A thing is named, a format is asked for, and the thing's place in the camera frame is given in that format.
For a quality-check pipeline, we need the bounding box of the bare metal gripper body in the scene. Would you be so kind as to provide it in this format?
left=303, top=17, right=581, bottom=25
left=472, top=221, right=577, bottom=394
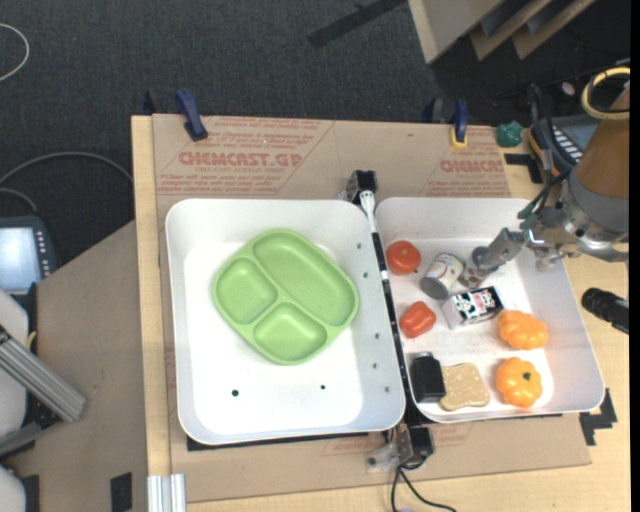
left=520, top=203, right=631, bottom=263

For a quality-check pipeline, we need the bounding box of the small red and white can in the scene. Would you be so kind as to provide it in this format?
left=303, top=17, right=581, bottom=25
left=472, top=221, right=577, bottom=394
left=460, top=262, right=489, bottom=291

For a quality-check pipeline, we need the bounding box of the white plastic tray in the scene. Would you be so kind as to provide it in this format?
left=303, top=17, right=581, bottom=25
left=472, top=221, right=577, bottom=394
left=373, top=196, right=606, bottom=425
left=164, top=198, right=407, bottom=446

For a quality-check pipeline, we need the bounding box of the white printed can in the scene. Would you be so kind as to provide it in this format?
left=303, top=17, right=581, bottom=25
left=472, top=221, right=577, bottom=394
left=419, top=252, right=467, bottom=301

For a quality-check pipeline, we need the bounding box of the cow print milk carton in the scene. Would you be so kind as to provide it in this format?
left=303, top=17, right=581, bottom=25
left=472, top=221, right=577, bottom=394
left=440, top=285, right=505, bottom=332

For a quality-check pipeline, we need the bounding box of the orange pumpkin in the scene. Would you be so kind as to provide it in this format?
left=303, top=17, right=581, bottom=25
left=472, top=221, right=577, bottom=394
left=494, top=356, right=544, bottom=409
left=497, top=309, right=550, bottom=351

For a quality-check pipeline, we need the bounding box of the red tomato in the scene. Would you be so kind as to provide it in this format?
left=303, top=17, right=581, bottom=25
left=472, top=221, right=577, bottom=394
left=385, top=240, right=422, bottom=277

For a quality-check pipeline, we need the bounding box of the dark green toy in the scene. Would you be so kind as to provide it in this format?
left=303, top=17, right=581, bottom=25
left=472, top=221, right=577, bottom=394
left=495, top=119, right=524, bottom=149

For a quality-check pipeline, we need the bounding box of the red bell pepper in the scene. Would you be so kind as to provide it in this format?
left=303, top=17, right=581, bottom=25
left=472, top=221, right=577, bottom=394
left=398, top=300, right=438, bottom=340

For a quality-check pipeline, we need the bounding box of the thin black and white rod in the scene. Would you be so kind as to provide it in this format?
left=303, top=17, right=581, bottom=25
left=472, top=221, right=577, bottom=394
left=359, top=190, right=409, bottom=396

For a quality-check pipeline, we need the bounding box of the tan bread slice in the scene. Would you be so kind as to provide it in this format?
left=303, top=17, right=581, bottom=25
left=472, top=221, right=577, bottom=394
left=439, top=362, right=492, bottom=413

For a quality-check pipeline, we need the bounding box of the green divided plate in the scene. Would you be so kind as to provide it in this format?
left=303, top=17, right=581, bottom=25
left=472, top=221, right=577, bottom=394
left=210, top=228, right=361, bottom=366

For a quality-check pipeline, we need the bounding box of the brown cardboard board, red print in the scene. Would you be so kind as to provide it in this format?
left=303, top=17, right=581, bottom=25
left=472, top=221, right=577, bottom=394
left=151, top=113, right=594, bottom=504

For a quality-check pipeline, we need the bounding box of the black cylinder on white bracket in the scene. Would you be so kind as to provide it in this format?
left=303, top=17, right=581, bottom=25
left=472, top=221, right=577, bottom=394
left=580, top=286, right=631, bottom=336

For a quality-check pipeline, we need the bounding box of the black block with thin wires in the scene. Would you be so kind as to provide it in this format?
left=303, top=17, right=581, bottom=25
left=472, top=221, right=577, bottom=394
left=343, top=169, right=378, bottom=204
left=366, top=424, right=435, bottom=474

